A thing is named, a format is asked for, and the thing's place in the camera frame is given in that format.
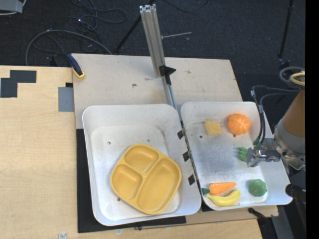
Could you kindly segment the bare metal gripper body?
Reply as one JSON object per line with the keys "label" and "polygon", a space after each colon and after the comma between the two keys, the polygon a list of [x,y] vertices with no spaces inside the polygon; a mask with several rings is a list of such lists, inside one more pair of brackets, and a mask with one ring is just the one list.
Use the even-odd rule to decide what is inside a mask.
{"label": "bare metal gripper body", "polygon": [[258,143],[256,156],[267,162],[277,162],[281,159],[295,170],[302,170],[306,167],[306,156],[295,152],[279,137],[265,138],[262,143]]}

